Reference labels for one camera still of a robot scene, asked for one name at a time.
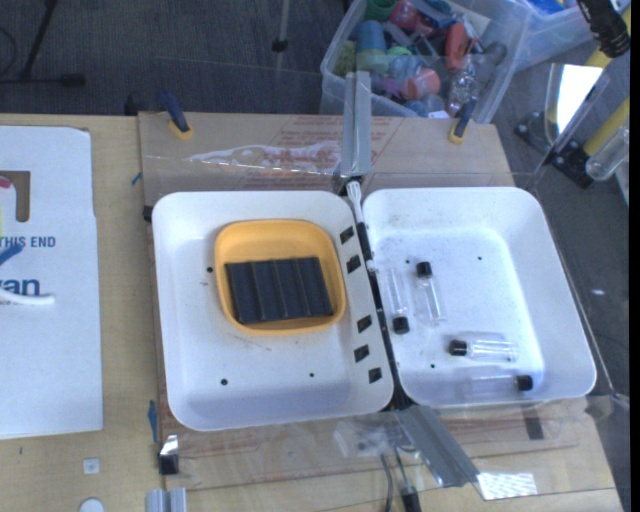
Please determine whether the yellow square bowl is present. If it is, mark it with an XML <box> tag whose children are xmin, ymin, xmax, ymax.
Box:
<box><xmin>213</xmin><ymin>218</ymin><xmax>348</xmax><ymax>338</ymax></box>

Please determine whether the black ribbed flat block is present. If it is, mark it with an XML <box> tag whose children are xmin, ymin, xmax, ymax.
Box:
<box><xmin>223</xmin><ymin>256</ymin><xmax>336</xmax><ymax>326</ymax></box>

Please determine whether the clear bottle with black cap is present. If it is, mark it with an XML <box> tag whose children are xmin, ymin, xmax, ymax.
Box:
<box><xmin>447</xmin><ymin>335</ymin><xmax>520</xmax><ymax>364</ymax></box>
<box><xmin>413</xmin><ymin>260</ymin><xmax>448</xmax><ymax>327</ymax></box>
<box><xmin>386</xmin><ymin>266</ymin><xmax>412</xmax><ymax>336</ymax></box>
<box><xmin>463</xmin><ymin>373</ymin><xmax>535</xmax><ymax>400</ymax></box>

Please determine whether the white plastic tray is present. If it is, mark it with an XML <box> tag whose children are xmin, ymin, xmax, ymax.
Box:
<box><xmin>150</xmin><ymin>189</ymin><xmax>396</xmax><ymax>433</ymax></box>
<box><xmin>360</xmin><ymin>186</ymin><xmax>598</xmax><ymax>411</ymax></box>

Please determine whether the brown cardboard board red print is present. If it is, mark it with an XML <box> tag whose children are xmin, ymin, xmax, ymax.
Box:
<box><xmin>136</xmin><ymin>110</ymin><xmax>619</xmax><ymax>502</ymax></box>

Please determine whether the clear plastic storage bin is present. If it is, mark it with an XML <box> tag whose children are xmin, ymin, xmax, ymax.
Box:
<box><xmin>319</xmin><ymin>0</ymin><xmax>531</xmax><ymax>125</ymax></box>

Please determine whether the white cardboard sheet blue print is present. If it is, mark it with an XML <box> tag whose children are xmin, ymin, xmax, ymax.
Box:
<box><xmin>0</xmin><ymin>124</ymin><xmax>105</xmax><ymax>441</ymax></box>

